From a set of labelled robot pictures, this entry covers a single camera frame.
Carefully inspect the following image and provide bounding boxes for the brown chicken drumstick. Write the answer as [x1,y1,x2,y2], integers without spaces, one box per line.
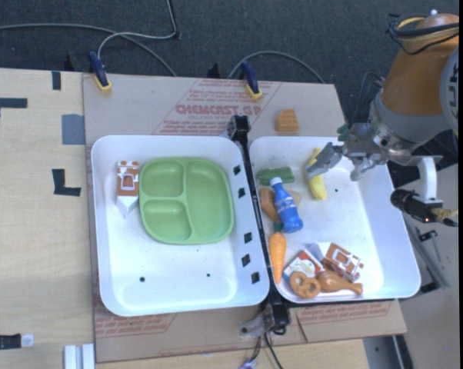
[317,270,365,297]

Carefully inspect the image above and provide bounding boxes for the orange waffle biscuit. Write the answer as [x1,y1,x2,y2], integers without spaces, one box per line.
[274,108,300,133]

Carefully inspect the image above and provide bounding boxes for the blue bottle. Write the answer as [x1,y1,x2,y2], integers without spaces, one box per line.
[268,176,305,234]

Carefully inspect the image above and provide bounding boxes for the brown cardboard board red print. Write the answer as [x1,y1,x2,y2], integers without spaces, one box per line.
[81,72,408,363]

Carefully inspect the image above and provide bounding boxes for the black block with thin wires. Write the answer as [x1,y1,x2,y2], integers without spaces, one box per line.
[226,114,252,142]
[267,301,292,335]

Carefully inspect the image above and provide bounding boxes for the green bean pods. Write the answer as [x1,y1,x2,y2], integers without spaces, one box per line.
[255,166,296,187]

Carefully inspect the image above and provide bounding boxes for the green divided plate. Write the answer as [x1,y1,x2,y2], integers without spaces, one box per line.
[138,156,236,246]

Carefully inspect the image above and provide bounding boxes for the black cylinder on white bracket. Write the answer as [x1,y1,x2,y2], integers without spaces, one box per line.
[389,155,446,223]

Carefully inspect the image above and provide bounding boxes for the orange carrot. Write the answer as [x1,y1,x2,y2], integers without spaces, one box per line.
[268,221,288,285]

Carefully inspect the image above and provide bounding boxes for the white plastic tray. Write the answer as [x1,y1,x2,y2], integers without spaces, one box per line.
[91,134,271,317]
[248,135,422,304]

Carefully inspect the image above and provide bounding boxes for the red and white packet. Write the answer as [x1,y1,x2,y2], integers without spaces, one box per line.
[281,249,325,284]

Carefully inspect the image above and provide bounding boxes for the brown bread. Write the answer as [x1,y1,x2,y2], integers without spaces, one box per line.
[258,186,281,223]

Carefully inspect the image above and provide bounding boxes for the brown pretzel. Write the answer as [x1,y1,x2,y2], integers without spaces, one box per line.
[288,271,322,300]

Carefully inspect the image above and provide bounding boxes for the orange and white carton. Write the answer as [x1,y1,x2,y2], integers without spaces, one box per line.
[306,241,365,284]
[115,160,141,220]

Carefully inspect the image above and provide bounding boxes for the thin black rod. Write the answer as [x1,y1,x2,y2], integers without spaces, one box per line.
[238,131,279,308]

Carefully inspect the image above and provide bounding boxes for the yellow banana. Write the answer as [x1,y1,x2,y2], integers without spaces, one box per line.
[307,147,328,201]

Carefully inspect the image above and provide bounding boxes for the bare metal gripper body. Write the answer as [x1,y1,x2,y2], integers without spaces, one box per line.
[341,123,412,168]

